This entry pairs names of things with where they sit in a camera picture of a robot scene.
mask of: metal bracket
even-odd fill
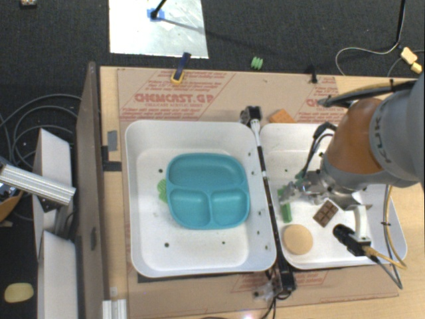
[[[263,118],[261,107],[259,106],[247,106],[245,110],[240,112],[239,122],[251,127],[251,120],[260,121]]]
[[[283,291],[282,284],[278,277],[271,278],[266,284],[258,287],[254,293],[254,300],[271,301],[275,296]]]
[[[48,213],[49,211],[53,211],[53,210],[56,210],[56,209],[62,207],[62,205],[60,205],[56,202],[53,202],[53,201],[49,201],[45,197],[37,196],[37,199],[39,199],[42,210],[45,213]]]
[[[104,171],[122,171],[122,163],[118,161],[109,160],[109,147],[102,146],[100,148],[102,153],[102,168]]]
[[[42,204],[47,204],[43,199],[49,200],[50,207],[69,205],[76,191],[69,185],[14,167],[5,159],[0,161],[0,183],[35,194],[41,197]]]

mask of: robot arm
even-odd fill
[[[337,189],[383,183],[424,187],[424,74],[411,89],[363,99],[343,117],[321,164]]]

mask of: black clip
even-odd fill
[[[313,84],[317,84],[319,82],[317,80],[316,67],[313,64],[311,64],[307,67],[307,70],[305,70],[305,73],[311,74],[310,82],[312,82]]]
[[[239,115],[239,122],[250,126],[251,120],[260,121],[263,118],[261,107],[259,106],[247,106],[245,110],[242,110]]]
[[[102,153],[102,168],[104,171],[122,171],[121,162],[109,160],[108,146],[102,146],[100,151]]]
[[[39,199],[42,210],[45,213],[48,213],[49,211],[53,211],[53,210],[56,210],[56,209],[59,209],[60,207],[62,207],[62,205],[60,205],[56,202],[50,201],[50,200],[46,199],[45,197],[37,196],[37,198]]]

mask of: white cable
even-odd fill
[[[368,50],[368,49],[364,49],[363,47],[346,47],[342,50],[339,50],[337,55],[335,56],[335,64],[338,68],[339,73],[341,73],[343,76],[345,76],[345,73],[342,71],[341,67],[338,64],[338,57],[339,55],[347,50],[356,50],[356,51],[363,51],[363,52],[367,52],[367,53],[372,53],[372,54],[378,54],[378,55],[385,55],[385,54],[389,54],[391,53],[394,49],[397,48],[397,46],[400,44],[400,38],[401,38],[401,32],[403,30],[403,25],[404,25],[404,15],[405,15],[406,9],[403,9],[403,17],[402,17],[402,21],[401,21],[401,26],[400,26],[400,37],[399,39],[397,39],[397,42],[391,47],[391,49],[385,51],[385,52],[378,52],[378,51],[372,51],[372,50]]]

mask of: yellow object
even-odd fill
[[[286,112],[285,109],[277,111],[275,114],[270,116],[270,123],[295,123],[295,120],[291,117],[290,114]]]
[[[255,56],[251,61],[251,68],[254,70],[260,70],[263,66],[264,60]]]
[[[401,52],[400,56],[409,65],[413,64],[415,61],[418,60],[418,56],[414,54],[412,50],[410,50],[410,48],[408,47],[403,48],[403,51]]]
[[[22,302],[31,299],[34,295],[34,288],[27,282],[17,282],[10,284],[5,291],[6,302]]]
[[[313,247],[313,235],[303,225],[289,225],[285,227],[282,242],[295,255],[304,255]]]
[[[422,73],[422,65],[419,64],[418,62],[414,62],[413,65],[410,67],[410,69],[417,74]]]
[[[392,191],[392,186],[390,186],[389,190],[388,190],[388,196],[386,197],[386,203],[384,204],[384,210],[385,210],[385,215],[384,215],[384,222],[388,223],[388,219],[390,217],[390,194]],[[390,226],[386,225],[385,226],[385,231],[386,231],[386,235],[388,237],[388,243],[390,245],[390,248],[392,250],[392,252],[394,253],[395,257],[397,258],[397,261],[394,261],[392,259],[390,259],[389,257],[384,256],[383,254],[380,254],[378,251],[374,250],[372,247],[369,246],[364,246],[363,250],[365,252],[365,254],[369,257],[369,256],[374,256],[374,257],[380,257],[386,261],[388,261],[389,263],[392,263],[394,266],[397,266],[398,268],[401,269],[407,269],[407,265],[404,263],[403,259],[400,258],[400,256],[398,255],[395,247],[394,247],[394,243],[392,241],[392,237],[391,237],[391,232],[390,232]]]
[[[2,220],[4,220],[16,207],[22,194],[24,194],[23,191],[21,191],[17,196],[9,197],[6,201],[0,203],[0,222],[2,222]]]
[[[179,79],[174,79],[174,76],[175,76],[176,72],[177,72],[177,70],[175,70],[175,71],[173,72],[173,74],[171,75],[171,82],[172,82],[173,84],[175,84],[175,85],[179,85],[179,84],[182,82],[183,77],[185,76],[185,73],[184,73],[184,71],[183,71],[183,72],[180,74],[180,78],[179,78]]]

